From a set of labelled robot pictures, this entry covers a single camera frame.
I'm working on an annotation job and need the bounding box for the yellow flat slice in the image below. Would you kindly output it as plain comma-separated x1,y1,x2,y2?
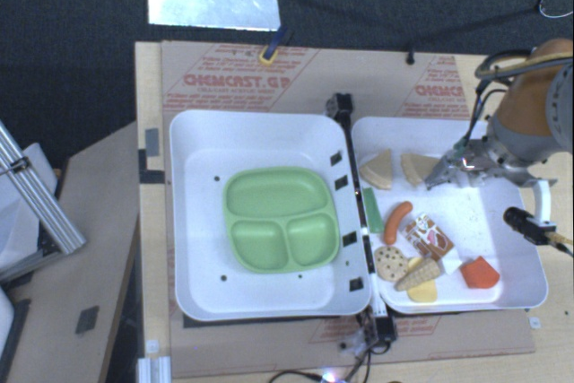
405,256,439,304

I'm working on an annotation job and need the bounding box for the green divided plate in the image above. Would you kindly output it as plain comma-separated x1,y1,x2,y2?
222,166,341,275

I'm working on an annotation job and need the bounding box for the orange wedge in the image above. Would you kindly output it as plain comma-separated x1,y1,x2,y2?
459,255,501,291

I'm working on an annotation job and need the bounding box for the orange sausage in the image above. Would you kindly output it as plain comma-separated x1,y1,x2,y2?
383,200,414,246

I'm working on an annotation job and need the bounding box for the green flat strip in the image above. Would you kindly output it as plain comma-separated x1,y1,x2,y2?
361,187,386,235

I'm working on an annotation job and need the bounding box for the black cylinder on white bracket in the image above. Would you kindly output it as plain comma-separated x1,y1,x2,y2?
502,178,560,247

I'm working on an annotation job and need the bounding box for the brown chip biscuit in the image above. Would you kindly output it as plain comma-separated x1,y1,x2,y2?
372,245,410,283

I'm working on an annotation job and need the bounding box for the thin black and white rod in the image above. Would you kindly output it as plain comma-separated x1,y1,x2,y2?
339,111,387,320

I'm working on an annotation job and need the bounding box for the brown cardboard board red print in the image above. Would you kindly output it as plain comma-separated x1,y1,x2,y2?
160,40,537,379

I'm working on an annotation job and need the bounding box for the white plastic tray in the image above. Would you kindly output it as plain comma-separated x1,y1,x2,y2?
169,109,374,323
350,116,550,315

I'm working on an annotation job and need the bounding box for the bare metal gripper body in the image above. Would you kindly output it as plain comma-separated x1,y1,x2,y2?
456,138,559,189

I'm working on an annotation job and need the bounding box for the tan bread slice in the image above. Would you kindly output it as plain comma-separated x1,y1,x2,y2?
358,148,394,192
399,152,443,188

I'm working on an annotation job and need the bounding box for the yellow ridged cone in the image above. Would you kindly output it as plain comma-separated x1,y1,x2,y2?
394,258,442,293

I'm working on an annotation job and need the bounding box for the brown and white carton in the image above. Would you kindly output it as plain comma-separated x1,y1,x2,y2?
404,212,464,276

